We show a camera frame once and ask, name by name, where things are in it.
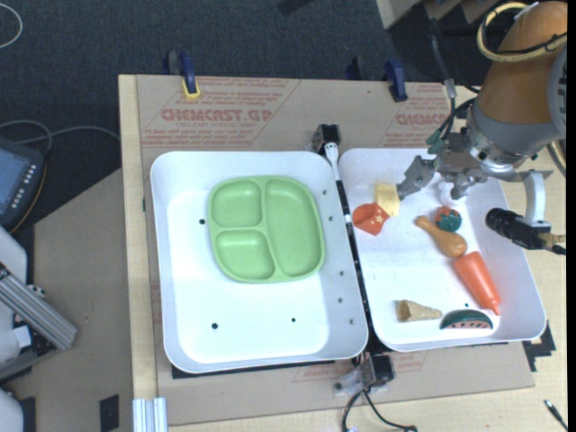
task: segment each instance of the blue clamp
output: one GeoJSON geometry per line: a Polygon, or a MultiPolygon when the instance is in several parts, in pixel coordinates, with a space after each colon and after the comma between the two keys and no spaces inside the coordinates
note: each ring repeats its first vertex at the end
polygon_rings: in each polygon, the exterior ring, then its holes
{"type": "Polygon", "coordinates": [[[164,59],[164,73],[169,75],[179,75],[182,79],[182,87],[187,99],[194,99],[200,95],[200,87],[194,74],[192,58],[186,51],[169,51],[164,59]]]}
{"type": "Polygon", "coordinates": [[[397,103],[406,101],[408,96],[404,85],[404,67],[397,59],[392,58],[386,61],[386,64],[384,64],[384,77],[392,81],[389,89],[394,101],[397,103]]]}

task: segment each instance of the toy food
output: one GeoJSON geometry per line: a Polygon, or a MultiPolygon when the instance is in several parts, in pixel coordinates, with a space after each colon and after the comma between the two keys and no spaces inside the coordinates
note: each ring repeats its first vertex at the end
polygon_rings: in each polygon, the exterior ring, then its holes
{"type": "Polygon", "coordinates": [[[388,213],[376,202],[360,205],[352,213],[352,223],[372,235],[380,233],[388,218],[388,213]]]}
{"type": "Polygon", "coordinates": [[[486,329],[494,328],[492,320],[484,312],[473,309],[454,310],[446,314],[440,329],[486,329]]]}
{"type": "Polygon", "coordinates": [[[434,221],[441,230],[456,232],[462,225],[462,215],[453,208],[442,206],[436,212],[434,221]]]}
{"type": "Polygon", "coordinates": [[[454,268],[482,308],[500,315],[500,295],[482,255],[478,251],[464,255],[454,261],[454,268]]]}
{"type": "Polygon", "coordinates": [[[464,237],[455,232],[441,230],[426,216],[418,216],[416,218],[416,225],[429,233],[448,257],[460,257],[468,248],[464,237]]]}
{"type": "Polygon", "coordinates": [[[435,320],[442,317],[442,312],[417,302],[404,299],[396,304],[398,321],[435,320]]]}
{"type": "Polygon", "coordinates": [[[390,216],[398,216],[400,213],[400,197],[396,185],[376,184],[374,188],[376,203],[380,205],[390,216]]]}

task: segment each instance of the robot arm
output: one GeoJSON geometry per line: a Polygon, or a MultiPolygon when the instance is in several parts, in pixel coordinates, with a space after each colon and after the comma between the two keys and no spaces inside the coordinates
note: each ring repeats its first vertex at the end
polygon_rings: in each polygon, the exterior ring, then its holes
{"type": "Polygon", "coordinates": [[[447,121],[428,139],[428,154],[436,157],[412,163],[397,185],[400,199],[420,190],[435,172],[454,185],[450,195],[455,200],[488,177],[522,182],[526,217],[495,211],[487,217],[489,227],[529,249],[553,249],[554,242],[563,241],[550,234],[550,225],[540,217],[543,181],[551,172],[517,168],[545,146],[566,139],[567,27],[568,5],[562,2],[504,4],[484,17],[478,47],[493,62],[476,98],[461,106],[467,110],[465,126],[451,132],[447,121]],[[486,29],[505,12],[517,13],[515,21],[499,50],[490,51],[486,29]],[[511,228],[519,222],[518,229],[511,228]]]}

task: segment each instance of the white cable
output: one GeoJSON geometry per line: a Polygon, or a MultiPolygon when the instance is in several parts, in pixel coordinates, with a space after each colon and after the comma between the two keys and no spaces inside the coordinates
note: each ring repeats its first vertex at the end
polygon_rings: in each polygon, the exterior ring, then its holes
{"type": "Polygon", "coordinates": [[[7,4],[0,4],[0,8],[5,8],[10,13],[12,13],[16,17],[16,19],[18,20],[18,25],[19,25],[18,32],[16,33],[16,35],[14,35],[14,37],[11,40],[0,45],[0,50],[1,50],[2,48],[9,47],[10,45],[12,45],[15,41],[17,41],[20,38],[20,36],[22,35],[22,30],[23,30],[24,24],[22,22],[22,18],[20,17],[20,15],[11,6],[8,6],[7,4]]]}
{"type": "Polygon", "coordinates": [[[528,6],[527,4],[523,4],[520,2],[509,2],[506,4],[501,4],[500,6],[490,10],[484,16],[484,19],[478,28],[478,32],[476,33],[476,45],[478,46],[478,50],[482,55],[488,58],[491,61],[498,61],[498,62],[521,62],[528,59],[537,58],[546,54],[550,51],[554,51],[559,47],[563,46],[566,41],[568,40],[568,32],[561,34],[558,37],[552,37],[549,41],[547,41],[544,46],[541,46],[538,49],[529,50],[526,52],[515,52],[515,53],[498,53],[497,51],[490,50],[484,41],[483,37],[483,30],[485,30],[491,22],[501,13],[507,10],[519,10],[519,13],[516,14],[516,18],[523,12],[526,12],[532,9],[535,5],[532,4],[528,6]]]}

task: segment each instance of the table surface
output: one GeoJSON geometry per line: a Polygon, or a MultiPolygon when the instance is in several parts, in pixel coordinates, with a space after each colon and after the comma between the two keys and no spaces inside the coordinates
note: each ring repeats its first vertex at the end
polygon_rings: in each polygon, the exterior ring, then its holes
{"type": "MultiPolygon", "coordinates": [[[[337,88],[346,89],[346,82],[337,88]]],[[[321,84],[329,87],[330,82],[321,84]]],[[[459,94],[465,98],[466,92],[459,94]]],[[[121,114],[122,172],[128,281],[130,294],[130,343],[134,397],[152,399],[158,396],[155,364],[152,310],[149,287],[148,243],[146,221],[142,212],[144,184],[140,148],[140,123],[137,76],[119,77],[121,114]]],[[[559,173],[547,152],[526,169],[554,170],[546,179],[546,220],[554,233],[566,231],[566,180],[559,173]]],[[[509,208],[526,211],[526,194],[522,184],[503,186],[509,208]]],[[[451,396],[429,400],[412,400],[379,405],[390,421],[414,424],[419,431],[542,431],[562,430],[547,410],[544,400],[550,400],[568,421],[567,382],[567,297],[566,259],[545,251],[527,251],[526,257],[544,304],[552,331],[555,351],[552,356],[536,359],[533,373],[535,387],[514,391],[497,391],[466,396],[451,396]]],[[[341,409],[283,414],[262,418],[191,424],[171,427],[171,431],[268,431],[268,430],[340,430],[341,409]]],[[[360,431],[392,430],[385,426],[368,406],[356,406],[348,416],[349,427],[360,431]]]]}

